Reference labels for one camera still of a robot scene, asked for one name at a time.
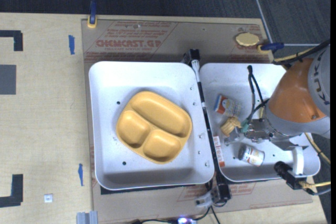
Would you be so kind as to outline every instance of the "white tray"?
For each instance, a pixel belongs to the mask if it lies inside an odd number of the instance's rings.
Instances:
[[[89,71],[94,162],[99,184],[109,190],[195,185],[210,181],[214,163],[194,71],[183,63],[95,63]],[[193,130],[168,164],[153,163],[123,145],[116,123],[128,101],[153,91],[184,109]]]
[[[207,63],[201,67],[200,80],[213,135],[222,137],[220,126],[227,120],[227,117],[214,111],[216,98],[219,94],[242,105],[242,111],[239,116],[241,122],[251,112],[252,102],[251,89],[248,83],[248,65],[245,63]],[[251,66],[263,99],[270,98],[278,82],[285,74],[285,69],[281,66],[267,63],[254,63]],[[257,106],[260,100],[258,99],[257,91],[255,94]],[[258,118],[258,113],[255,113],[254,118]],[[306,136],[304,134],[296,136],[291,138],[290,141],[299,146],[308,146],[303,150],[303,173],[307,176],[317,174],[320,170],[320,159]],[[225,162],[225,166],[221,167],[222,174],[233,182],[240,183],[280,178],[274,170],[274,165],[277,161],[283,161],[293,166],[293,152],[283,151],[268,140],[261,143],[253,143],[244,138],[228,146],[223,143],[223,140],[221,142]],[[265,160],[260,167],[238,159],[238,151],[242,143],[265,152]]]

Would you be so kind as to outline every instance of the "can label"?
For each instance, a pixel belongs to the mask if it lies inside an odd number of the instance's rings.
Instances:
[[[241,105],[223,95],[219,95],[216,100],[214,110],[228,117],[239,116]]]
[[[245,151],[242,157],[242,161],[250,163],[255,166],[260,166],[263,164],[265,153],[262,151],[259,151],[253,147],[245,146]]]

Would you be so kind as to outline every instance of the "gray square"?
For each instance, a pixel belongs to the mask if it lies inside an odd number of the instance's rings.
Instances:
[[[16,65],[0,65],[0,94],[16,94]]]

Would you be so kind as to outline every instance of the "table surface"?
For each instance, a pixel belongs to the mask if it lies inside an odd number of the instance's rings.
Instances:
[[[0,13],[0,30],[24,34],[24,51],[13,50],[12,38],[0,38],[0,65],[16,65],[16,94],[0,95],[0,196],[10,196],[13,174],[24,175],[23,203],[0,208],[0,223],[76,223],[77,212],[93,210],[90,170],[83,171],[83,186],[78,175],[79,164],[90,167],[80,23],[86,18]],[[75,54],[69,50],[69,35],[75,38]],[[54,201],[45,203],[45,194],[53,194]],[[308,204],[217,216],[222,223],[327,223],[315,196]],[[209,214],[199,223],[216,220]]]

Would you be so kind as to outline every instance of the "small white square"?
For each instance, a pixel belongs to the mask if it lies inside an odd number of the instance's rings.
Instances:
[[[44,202],[53,202],[52,194],[44,194]]]

